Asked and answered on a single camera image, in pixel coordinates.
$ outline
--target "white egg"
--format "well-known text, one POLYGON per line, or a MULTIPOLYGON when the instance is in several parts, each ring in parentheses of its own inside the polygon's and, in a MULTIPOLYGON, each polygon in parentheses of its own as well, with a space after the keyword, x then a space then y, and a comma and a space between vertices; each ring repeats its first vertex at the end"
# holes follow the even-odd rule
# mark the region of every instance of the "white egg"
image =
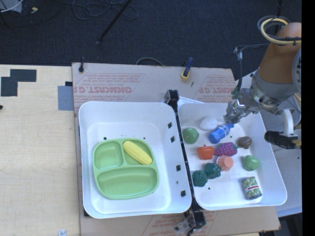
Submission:
POLYGON ((218 126, 218 120, 213 117, 205 117, 200 122, 200 128, 205 131, 214 130, 218 126))

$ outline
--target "yellow and blue tool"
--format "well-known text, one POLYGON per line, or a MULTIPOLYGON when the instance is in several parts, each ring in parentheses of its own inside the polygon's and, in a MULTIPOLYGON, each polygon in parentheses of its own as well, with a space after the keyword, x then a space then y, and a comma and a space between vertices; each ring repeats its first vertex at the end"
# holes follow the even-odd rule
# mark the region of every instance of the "yellow and blue tool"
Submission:
POLYGON ((185 61, 184 65, 183 65, 183 66, 185 66, 185 69, 182 71, 181 78, 184 81, 187 80, 189 75, 190 75, 190 68, 192 66, 193 60, 194 59, 192 57, 187 58, 187 60, 185 61))

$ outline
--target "yellow corn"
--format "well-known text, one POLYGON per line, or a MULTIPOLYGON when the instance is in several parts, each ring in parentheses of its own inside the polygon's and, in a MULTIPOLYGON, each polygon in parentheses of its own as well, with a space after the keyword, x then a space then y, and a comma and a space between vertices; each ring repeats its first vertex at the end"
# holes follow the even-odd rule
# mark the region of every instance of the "yellow corn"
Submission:
POLYGON ((137 144, 131 141, 125 141, 123 143, 123 148, 128 155, 137 160, 139 163, 144 165, 152 164, 152 158, 137 144))

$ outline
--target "white tray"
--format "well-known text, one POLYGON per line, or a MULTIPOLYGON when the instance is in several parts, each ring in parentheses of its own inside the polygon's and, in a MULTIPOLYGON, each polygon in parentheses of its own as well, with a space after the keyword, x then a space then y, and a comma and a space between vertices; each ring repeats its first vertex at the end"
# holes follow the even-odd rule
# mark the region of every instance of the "white tray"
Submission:
POLYGON ((238 153, 232 156, 234 165, 229 171, 222 171, 220 177, 209 179, 204 187, 194 186, 196 201, 206 210, 282 205, 286 202, 287 193, 271 145, 264 140, 266 130, 260 113, 242 118, 219 144, 212 144, 208 139, 210 132, 199 128, 205 117, 214 117, 219 124, 223 124, 226 107, 227 104, 223 103, 187 103, 181 105, 178 110, 182 130, 193 127, 199 133, 194 144, 184 143, 191 175, 196 170, 202 170, 204 164, 216 162, 215 155, 213 159, 201 160, 197 154, 198 147, 206 144, 216 148, 225 142, 236 144, 236 140, 243 136, 252 139, 249 149, 238 148, 238 153), (254 155, 260 159, 261 164, 257 170, 247 171, 243 168, 242 162, 246 155, 254 155), (263 194, 261 197, 253 200, 245 198, 241 180, 248 177, 256 177, 263 194))
POLYGON ((87 102, 79 110, 79 123, 83 205, 90 216, 112 218, 181 213, 189 209, 190 186, 176 117, 170 106, 158 102, 87 102), (111 200, 98 191, 93 172, 93 149, 104 138, 144 139, 150 145, 159 174, 154 193, 111 200))

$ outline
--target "plastic container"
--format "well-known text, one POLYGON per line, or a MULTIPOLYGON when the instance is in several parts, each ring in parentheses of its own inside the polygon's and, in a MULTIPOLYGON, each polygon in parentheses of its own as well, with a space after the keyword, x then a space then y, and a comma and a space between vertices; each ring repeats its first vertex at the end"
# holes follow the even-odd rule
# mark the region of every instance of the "plastic container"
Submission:
POLYGON ((234 125, 231 122, 217 127, 209 134, 210 142, 212 142, 213 144, 217 144, 221 139, 223 139, 230 133, 232 127, 234 127, 234 125))

